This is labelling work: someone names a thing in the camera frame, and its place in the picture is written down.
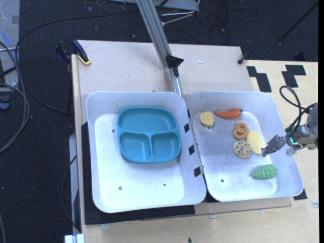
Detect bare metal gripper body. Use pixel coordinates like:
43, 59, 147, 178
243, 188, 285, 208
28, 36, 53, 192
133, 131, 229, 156
285, 102, 319, 151

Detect yellow oval toy food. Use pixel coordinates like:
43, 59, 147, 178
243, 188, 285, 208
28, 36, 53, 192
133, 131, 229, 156
246, 130, 267, 155

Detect green toy grapes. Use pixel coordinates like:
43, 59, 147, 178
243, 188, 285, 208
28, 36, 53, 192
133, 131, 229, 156
251, 164, 279, 181

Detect beige toy biscuit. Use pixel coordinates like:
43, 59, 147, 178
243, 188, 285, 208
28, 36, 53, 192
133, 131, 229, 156
232, 140, 254, 160

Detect orange toy pretzel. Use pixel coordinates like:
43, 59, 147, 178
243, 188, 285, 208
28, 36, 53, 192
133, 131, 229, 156
232, 121, 250, 141

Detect white plastic tray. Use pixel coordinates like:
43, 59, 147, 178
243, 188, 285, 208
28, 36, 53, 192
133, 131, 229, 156
85, 91, 208, 214
186, 91, 305, 203

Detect orange toy carrot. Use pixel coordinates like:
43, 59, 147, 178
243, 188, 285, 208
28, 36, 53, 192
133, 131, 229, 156
213, 108, 244, 119

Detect yellow toy pepper piece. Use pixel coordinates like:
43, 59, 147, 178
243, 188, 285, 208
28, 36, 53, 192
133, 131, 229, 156
199, 111, 215, 127

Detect thin black and white rod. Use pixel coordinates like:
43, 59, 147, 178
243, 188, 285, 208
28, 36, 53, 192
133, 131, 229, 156
172, 67, 205, 177

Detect blue divided plate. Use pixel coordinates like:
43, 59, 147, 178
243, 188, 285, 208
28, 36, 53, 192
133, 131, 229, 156
116, 106, 182, 165

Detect pale wood board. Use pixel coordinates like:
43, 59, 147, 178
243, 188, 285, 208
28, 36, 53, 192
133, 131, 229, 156
75, 39, 292, 216

